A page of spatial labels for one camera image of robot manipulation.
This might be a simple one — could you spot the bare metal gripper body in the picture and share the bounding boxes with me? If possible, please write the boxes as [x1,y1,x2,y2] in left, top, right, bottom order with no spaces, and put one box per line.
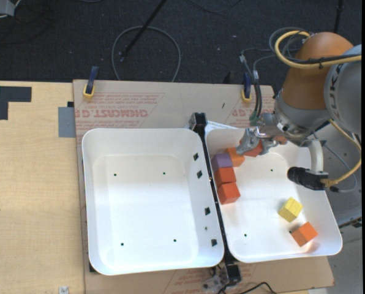
[255,112,304,144]

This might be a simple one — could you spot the orange cube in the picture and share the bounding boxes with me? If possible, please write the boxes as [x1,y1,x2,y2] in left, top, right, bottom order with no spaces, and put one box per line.
[290,221,319,247]
[224,146,246,168]

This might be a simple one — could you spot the purple cube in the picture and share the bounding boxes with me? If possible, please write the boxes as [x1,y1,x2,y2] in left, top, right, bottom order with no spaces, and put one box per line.
[211,153,234,173]

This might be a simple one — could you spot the white plastic tray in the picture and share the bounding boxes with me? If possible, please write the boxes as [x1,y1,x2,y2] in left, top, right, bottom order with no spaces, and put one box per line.
[205,126,344,263]
[81,127,225,276]

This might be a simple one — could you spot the yellow cube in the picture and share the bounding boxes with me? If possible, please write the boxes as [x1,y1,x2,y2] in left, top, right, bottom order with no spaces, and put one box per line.
[277,197,304,223]

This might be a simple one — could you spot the brown cardboard board, red print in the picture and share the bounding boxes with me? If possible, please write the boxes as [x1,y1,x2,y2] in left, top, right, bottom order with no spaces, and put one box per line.
[72,78,336,294]

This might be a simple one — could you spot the black cylinder on white bracket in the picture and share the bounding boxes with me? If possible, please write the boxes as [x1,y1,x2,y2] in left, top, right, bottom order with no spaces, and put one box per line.
[287,139,329,192]

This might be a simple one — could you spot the black block with thin wires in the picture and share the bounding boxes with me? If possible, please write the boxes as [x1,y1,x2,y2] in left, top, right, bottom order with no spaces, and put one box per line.
[191,112,208,133]
[225,263,243,288]

